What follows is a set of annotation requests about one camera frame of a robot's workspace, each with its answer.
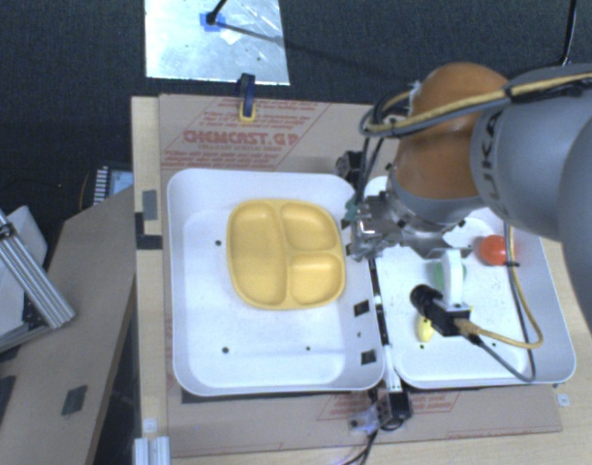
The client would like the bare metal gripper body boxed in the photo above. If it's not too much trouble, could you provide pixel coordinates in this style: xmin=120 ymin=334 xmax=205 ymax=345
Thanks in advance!
xmin=346 ymin=193 xmax=473 ymax=264

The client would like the green round toy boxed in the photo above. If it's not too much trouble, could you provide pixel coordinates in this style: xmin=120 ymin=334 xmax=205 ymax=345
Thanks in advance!
xmin=433 ymin=260 xmax=467 ymax=290

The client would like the thin black and white rod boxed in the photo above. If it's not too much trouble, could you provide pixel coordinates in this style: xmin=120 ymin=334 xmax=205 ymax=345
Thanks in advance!
xmin=367 ymin=258 xmax=403 ymax=394

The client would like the orange-red ball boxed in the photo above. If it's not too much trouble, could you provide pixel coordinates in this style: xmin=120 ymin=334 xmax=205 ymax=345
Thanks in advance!
xmin=478 ymin=233 xmax=517 ymax=267

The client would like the yellow divided plate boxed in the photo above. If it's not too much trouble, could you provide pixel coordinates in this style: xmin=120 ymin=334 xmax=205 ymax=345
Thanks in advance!
xmin=226 ymin=199 xmax=348 ymax=313

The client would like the brown cardboard board red print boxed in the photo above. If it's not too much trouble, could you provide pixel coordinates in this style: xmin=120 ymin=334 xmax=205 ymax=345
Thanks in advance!
xmin=157 ymin=93 xmax=564 ymax=459

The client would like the white plastic tray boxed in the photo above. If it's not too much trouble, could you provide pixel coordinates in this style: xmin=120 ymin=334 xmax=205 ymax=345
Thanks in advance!
xmin=166 ymin=168 xmax=387 ymax=398
xmin=363 ymin=175 xmax=577 ymax=390

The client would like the black block with thin wires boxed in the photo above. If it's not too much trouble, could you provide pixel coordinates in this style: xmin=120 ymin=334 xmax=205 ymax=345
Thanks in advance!
xmin=376 ymin=388 xmax=414 ymax=430
xmin=335 ymin=149 xmax=369 ymax=182

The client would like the black cylinder on white bracket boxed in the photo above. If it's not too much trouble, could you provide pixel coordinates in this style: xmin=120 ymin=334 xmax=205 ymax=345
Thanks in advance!
xmin=409 ymin=249 xmax=474 ymax=338

